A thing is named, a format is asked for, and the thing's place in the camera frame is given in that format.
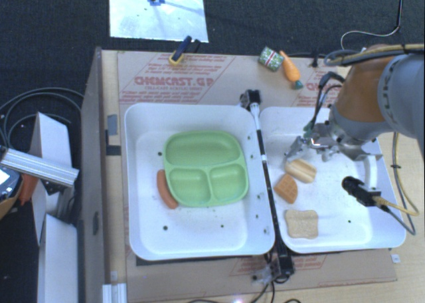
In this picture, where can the black cylinder on white bracket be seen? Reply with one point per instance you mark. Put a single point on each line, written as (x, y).
(365, 195)

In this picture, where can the orange toy carrot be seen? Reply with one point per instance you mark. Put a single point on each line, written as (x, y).
(290, 69)

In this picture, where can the green and white small can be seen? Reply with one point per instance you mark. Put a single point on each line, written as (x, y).
(271, 59)

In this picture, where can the tan toy hot dog bun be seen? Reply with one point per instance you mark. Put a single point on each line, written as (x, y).
(300, 170)

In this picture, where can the thin black and white rod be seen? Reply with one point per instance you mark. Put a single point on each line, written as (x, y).
(265, 165)

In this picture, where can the orange toy sausage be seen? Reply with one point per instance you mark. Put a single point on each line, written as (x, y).
(164, 190)

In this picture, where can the beige toy bread slice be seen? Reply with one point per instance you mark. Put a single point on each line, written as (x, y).
(301, 224)

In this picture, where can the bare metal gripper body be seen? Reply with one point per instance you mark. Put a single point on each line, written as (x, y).
(327, 135)

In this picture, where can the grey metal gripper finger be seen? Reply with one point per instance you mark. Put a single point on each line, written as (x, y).
(328, 155)
(295, 145)

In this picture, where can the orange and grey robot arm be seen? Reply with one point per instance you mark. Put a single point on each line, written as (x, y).
(365, 95)

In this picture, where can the green divided plate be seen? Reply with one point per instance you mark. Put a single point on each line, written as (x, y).
(202, 165)

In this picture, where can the brown cardboard board, red print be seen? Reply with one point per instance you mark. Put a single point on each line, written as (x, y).
(186, 79)

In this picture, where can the orange toy waffle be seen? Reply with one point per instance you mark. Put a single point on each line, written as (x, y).
(286, 188)

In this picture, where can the white plastic tray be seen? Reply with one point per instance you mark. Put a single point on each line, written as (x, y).
(335, 222)
(199, 228)

